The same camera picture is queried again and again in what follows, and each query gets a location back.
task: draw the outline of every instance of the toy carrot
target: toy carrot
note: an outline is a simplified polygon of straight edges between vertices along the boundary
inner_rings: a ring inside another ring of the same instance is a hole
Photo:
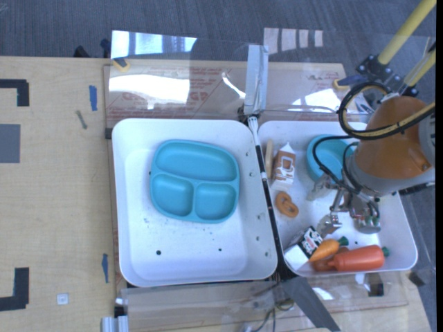
[[[349,251],[349,248],[346,246],[340,246],[337,253],[347,252]],[[317,272],[324,272],[328,270],[336,270],[335,267],[331,267],[328,262],[332,261],[334,259],[334,255],[328,256],[323,259],[319,259],[318,261],[312,262],[312,268]]]
[[[385,256],[389,255],[386,247],[369,245],[356,248],[348,252],[337,253],[328,266],[335,267],[339,272],[354,270],[371,270],[380,268],[385,263]]]
[[[347,246],[349,245],[348,240],[346,237],[341,237],[339,240],[334,239],[326,239],[321,242],[319,247],[314,251],[311,258],[309,258],[310,262],[318,261],[319,259],[326,258],[330,255],[334,255],[337,253],[340,246]]]

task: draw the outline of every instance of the wooden table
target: wooden table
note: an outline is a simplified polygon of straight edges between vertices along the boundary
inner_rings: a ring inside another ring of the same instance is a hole
[[[30,85],[29,107],[17,106],[16,90],[0,89],[0,124],[20,125],[21,137],[19,163],[0,163],[0,298],[17,292],[15,269],[29,269],[26,308],[0,311],[4,331],[99,331],[101,318],[114,314],[107,64],[108,59],[0,57],[0,79]],[[98,95],[96,111],[90,86]],[[333,318],[343,331],[430,331],[417,288],[406,273],[401,278],[407,304]],[[279,319],[277,330],[312,328],[297,319]],[[270,330],[270,324],[263,329]]]

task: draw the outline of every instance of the yellow tube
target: yellow tube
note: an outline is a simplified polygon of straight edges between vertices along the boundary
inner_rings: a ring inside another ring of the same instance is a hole
[[[378,56],[380,64],[387,65],[399,49],[404,45],[410,35],[417,29],[428,13],[434,8],[437,0],[422,0],[410,14],[402,27],[397,31],[389,44]]]
[[[426,61],[423,64],[423,60],[414,66],[414,68],[405,76],[404,83],[408,86],[414,86],[418,83],[424,74],[435,64],[435,54],[437,49],[435,48],[431,53],[426,56]]]

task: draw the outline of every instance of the chocolate milk carton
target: chocolate milk carton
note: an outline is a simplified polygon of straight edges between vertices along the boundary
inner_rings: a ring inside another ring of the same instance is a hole
[[[296,153],[287,143],[275,157],[273,166],[273,190],[287,191],[293,185],[296,174]]]

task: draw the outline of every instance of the black tape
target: black tape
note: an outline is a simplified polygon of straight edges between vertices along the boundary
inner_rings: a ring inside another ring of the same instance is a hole
[[[16,268],[12,296],[0,297],[0,311],[21,310],[29,304],[29,268]]]
[[[0,79],[0,89],[17,89],[17,107],[29,107],[29,83],[23,79]]]

